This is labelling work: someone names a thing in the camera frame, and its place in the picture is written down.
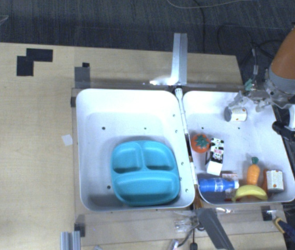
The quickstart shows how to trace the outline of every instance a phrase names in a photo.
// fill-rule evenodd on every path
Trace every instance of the tin can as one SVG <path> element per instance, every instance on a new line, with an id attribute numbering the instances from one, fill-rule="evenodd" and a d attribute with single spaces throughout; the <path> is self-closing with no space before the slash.
<path id="1" fill-rule="evenodd" d="M 224 118 L 226 121 L 245 121 L 247 119 L 247 110 L 244 107 L 226 107 Z"/>
<path id="2" fill-rule="evenodd" d="M 283 172 L 280 170 L 268 170 L 266 172 L 267 191 L 280 193 L 284 190 Z"/>

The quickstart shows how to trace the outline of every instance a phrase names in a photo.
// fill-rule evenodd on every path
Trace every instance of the wooden table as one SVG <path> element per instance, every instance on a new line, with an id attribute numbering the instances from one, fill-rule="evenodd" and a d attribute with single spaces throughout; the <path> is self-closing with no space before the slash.
<path id="1" fill-rule="evenodd" d="M 33 77 L 18 77 L 17 56 L 25 56 L 27 48 L 52 49 L 53 61 L 34 62 Z M 89 63 L 92 79 L 148 82 L 170 74 L 171 61 L 167 52 L 0 43 L 0 250 L 59 249 L 60 233 L 73 230 L 73 147 L 62 136 L 72 135 L 74 67 Z M 233 56 L 189 54 L 188 79 L 242 84 Z M 281 205 L 274 208 L 285 218 Z M 221 220 L 235 249 L 286 249 L 283 235 L 257 212 L 247 220 L 240 214 Z M 167 249 L 174 228 L 161 230 L 151 241 L 143 215 L 136 223 L 140 230 L 132 230 L 130 221 L 119 225 L 99 219 L 95 243 L 103 249 Z M 105 234 L 102 225 L 120 236 Z M 150 228 L 157 229 L 153 221 Z M 214 249 L 205 232 L 196 237 L 200 249 Z"/>

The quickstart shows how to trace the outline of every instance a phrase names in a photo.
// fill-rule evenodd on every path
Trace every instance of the banana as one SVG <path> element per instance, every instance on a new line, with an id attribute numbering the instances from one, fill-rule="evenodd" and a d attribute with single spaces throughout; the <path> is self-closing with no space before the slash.
<path id="1" fill-rule="evenodd" d="M 266 192 L 256 186 L 256 185 L 243 185 L 236 190 L 235 196 L 232 198 L 232 201 L 235 202 L 236 199 L 242 198 L 247 195 L 255 196 L 261 200 L 267 200 Z"/>

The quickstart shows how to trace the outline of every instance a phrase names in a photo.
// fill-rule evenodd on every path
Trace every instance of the red tomato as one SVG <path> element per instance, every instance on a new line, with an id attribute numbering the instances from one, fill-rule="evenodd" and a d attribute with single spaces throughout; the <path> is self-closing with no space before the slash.
<path id="1" fill-rule="evenodd" d="M 203 133 L 196 134 L 192 139 L 191 148 L 197 153 L 205 153 L 210 148 L 210 140 Z"/>

